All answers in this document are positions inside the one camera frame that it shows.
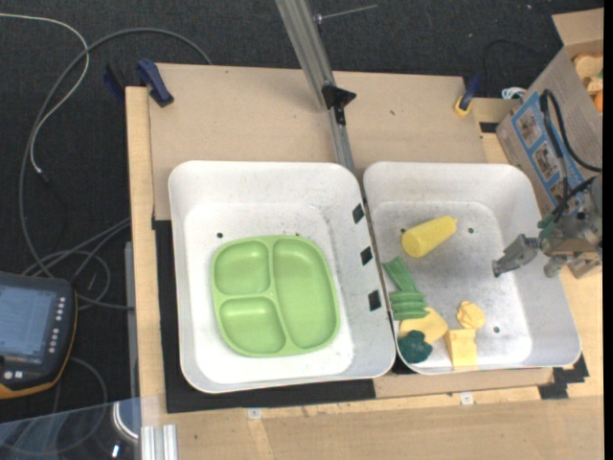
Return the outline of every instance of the yellow toy food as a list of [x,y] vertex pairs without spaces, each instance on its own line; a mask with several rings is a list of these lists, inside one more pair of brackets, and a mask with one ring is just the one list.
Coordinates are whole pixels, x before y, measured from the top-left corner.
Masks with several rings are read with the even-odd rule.
[[454,367],[477,364],[476,334],[474,329],[453,329],[444,335],[444,342]]
[[402,248],[413,258],[420,258],[456,233],[458,221],[450,216],[434,218],[407,230],[402,235]]
[[458,309],[458,322],[465,329],[481,329],[486,324],[486,315],[477,306],[470,302],[462,302]]
[[398,329],[398,338],[403,338],[411,331],[420,331],[425,335],[424,341],[432,344],[443,337],[449,326],[436,310],[429,307],[426,310],[429,313],[425,317],[403,320]]

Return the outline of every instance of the white cable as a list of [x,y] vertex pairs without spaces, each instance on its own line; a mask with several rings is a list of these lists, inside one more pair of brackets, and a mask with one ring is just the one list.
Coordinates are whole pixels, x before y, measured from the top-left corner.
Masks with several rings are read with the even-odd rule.
[[[23,19],[23,20],[32,20],[32,21],[37,21],[37,22],[49,22],[50,24],[56,24],[58,26],[61,26],[65,29],[68,29],[68,31],[70,31],[71,33],[73,33],[76,37],[79,38],[79,41],[81,42],[81,44],[83,45],[83,49],[87,49],[87,41],[85,40],[85,38],[79,33],[79,31],[77,31],[75,28],[73,28],[72,26],[69,26],[68,24],[66,24],[65,22],[61,22],[59,20],[54,20],[54,19],[49,19],[46,17],[34,17],[31,15],[19,15],[16,13],[0,13],[0,17],[6,17],[6,18],[11,18],[11,19]],[[54,105],[51,110],[49,112],[47,112],[47,114],[45,114],[45,116],[40,120],[40,123],[38,123],[38,125],[36,126],[36,130],[34,132],[33,138],[32,138],[32,142],[30,144],[30,163],[32,164],[32,166],[34,167],[34,170],[39,173],[39,174],[43,174],[43,170],[38,167],[38,164],[36,164],[36,159],[34,158],[34,144],[36,143],[36,138],[38,137],[38,132],[40,131],[40,129],[42,128],[42,126],[45,124],[45,122],[61,107],[62,104],[64,104],[69,98],[70,96],[72,96],[75,91],[79,88],[79,86],[81,85],[81,83],[83,82],[83,79],[85,78],[85,75],[87,74],[87,70],[89,69],[89,54],[85,55],[85,65],[83,66],[83,71],[81,72],[79,79],[75,82],[75,84],[73,85],[73,87],[68,91],[68,93],[56,104]]]
[[527,92],[525,88],[521,87],[509,87],[502,91],[500,94],[503,99],[517,99],[523,97],[523,95]]

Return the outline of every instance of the wooden table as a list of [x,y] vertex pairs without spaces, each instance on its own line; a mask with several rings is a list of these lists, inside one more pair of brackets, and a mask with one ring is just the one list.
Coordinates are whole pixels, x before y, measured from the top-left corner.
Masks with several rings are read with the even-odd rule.
[[[169,69],[176,72],[169,72],[165,77],[169,79],[167,86],[171,92],[180,88],[185,77],[196,71],[183,65],[165,65],[161,69],[163,72]],[[242,79],[255,83],[261,83],[264,76],[269,78],[264,70],[229,70],[233,73],[246,72]],[[200,71],[212,74],[209,78],[217,76],[218,79],[229,73],[214,68]],[[289,95],[303,100],[306,95],[300,88],[302,72],[294,72],[283,71],[281,76],[286,77],[292,87],[293,92]],[[358,169],[360,165],[363,167],[364,163],[373,161],[373,155],[387,159],[386,149],[389,150],[389,159],[398,160],[405,155],[408,157],[406,160],[415,160],[411,155],[419,158],[419,155],[426,154],[429,144],[436,147],[437,141],[448,141],[449,137],[437,136],[436,124],[439,120],[451,121],[450,118],[443,113],[428,119],[428,113],[431,112],[429,108],[432,109],[438,102],[452,104],[453,98],[463,87],[459,79],[368,75],[340,74],[337,81],[360,83],[367,80],[374,89],[373,97],[377,97],[378,89],[385,89],[390,81],[397,81],[396,84],[403,85],[402,94],[406,97],[402,103],[408,104],[407,114],[415,112],[413,117],[417,116],[418,119],[407,126],[396,125],[405,127],[408,136],[398,137],[398,141],[388,142],[387,145],[371,141],[368,136],[352,142]],[[415,100],[412,101],[416,97],[420,97],[419,113],[411,109],[418,107]],[[476,141],[480,145],[482,151],[479,155],[483,155],[484,161],[505,163],[506,157],[495,135],[480,134],[476,125],[500,121],[509,108],[508,102],[478,100],[469,119],[463,120],[470,123],[458,124],[464,135],[475,135],[470,142]],[[156,216],[160,215],[159,206],[154,206],[154,177],[159,172],[152,164],[151,156],[151,132],[156,127],[154,121],[159,120],[155,119],[156,113],[149,110],[145,88],[130,87],[126,90],[126,109],[143,421],[144,426],[177,425],[179,456],[182,460],[375,459],[393,455],[428,459],[495,457],[593,460],[603,457],[602,276],[576,280],[567,270],[561,274],[562,283],[576,318],[590,373],[585,383],[568,385],[570,399],[541,400],[536,386],[553,380],[552,370],[545,368],[436,377],[387,375],[375,379],[375,400],[269,408],[263,409],[258,419],[249,419],[244,409],[168,414],[157,304],[155,237],[151,228],[152,213],[155,211]],[[370,109],[367,103],[360,111],[365,109]],[[279,119],[274,111],[267,110],[266,114]],[[283,115],[283,108],[277,114]],[[351,115],[349,119],[351,135]],[[377,134],[389,133],[389,124],[381,122],[376,115],[362,114],[360,119],[358,129],[366,131],[363,133],[365,135],[370,133],[371,139],[377,138]],[[390,113],[388,121],[395,120],[396,112]],[[420,140],[415,134],[421,128],[432,136]],[[404,153],[398,153],[401,141],[414,141],[417,152],[407,153],[404,150]],[[463,140],[458,137],[453,141]],[[190,146],[179,147],[180,150],[185,148],[189,149]],[[453,146],[448,150],[453,157],[451,150]],[[443,156],[437,161],[444,161],[444,151],[436,154]],[[331,153],[327,150],[323,155],[325,160],[326,155],[330,156]],[[461,399],[474,404],[462,404]]]

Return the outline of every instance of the green plate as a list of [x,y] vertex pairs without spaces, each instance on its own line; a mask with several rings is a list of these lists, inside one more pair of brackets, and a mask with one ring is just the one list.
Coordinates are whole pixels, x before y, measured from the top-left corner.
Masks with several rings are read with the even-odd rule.
[[223,338],[250,357],[284,357],[326,347],[340,323],[328,262],[300,237],[266,236],[222,245],[211,269]]

